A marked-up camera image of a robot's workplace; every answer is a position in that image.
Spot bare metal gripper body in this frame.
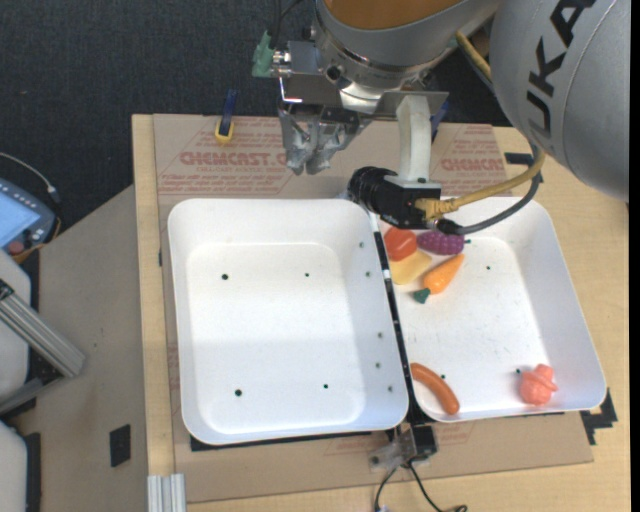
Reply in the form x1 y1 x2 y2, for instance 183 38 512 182
272 39 401 149

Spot red toy pepper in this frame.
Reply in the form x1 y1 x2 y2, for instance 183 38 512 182
383 226 419 263

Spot pale yellow toy food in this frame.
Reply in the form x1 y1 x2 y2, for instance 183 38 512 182
389 248 434 287

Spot purple toy grapes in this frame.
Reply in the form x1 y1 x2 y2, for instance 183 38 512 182
415 229 467 257

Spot white plastic tray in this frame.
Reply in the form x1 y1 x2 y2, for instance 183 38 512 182
372 196 608 424
166 197 411 447

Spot orange toy sausage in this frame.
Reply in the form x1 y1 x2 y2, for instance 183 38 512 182
409 362 461 416

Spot pink lumpy toy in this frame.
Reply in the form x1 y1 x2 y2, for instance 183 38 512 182
517 363 559 407

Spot brown cardboard board red print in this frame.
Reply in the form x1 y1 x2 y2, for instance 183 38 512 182
152 113 596 504

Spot black cylinder on white bracket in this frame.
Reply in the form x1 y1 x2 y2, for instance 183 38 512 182
346 94 444 229

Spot black block with thin wires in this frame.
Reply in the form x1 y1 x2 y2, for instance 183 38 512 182
368 423 440 472

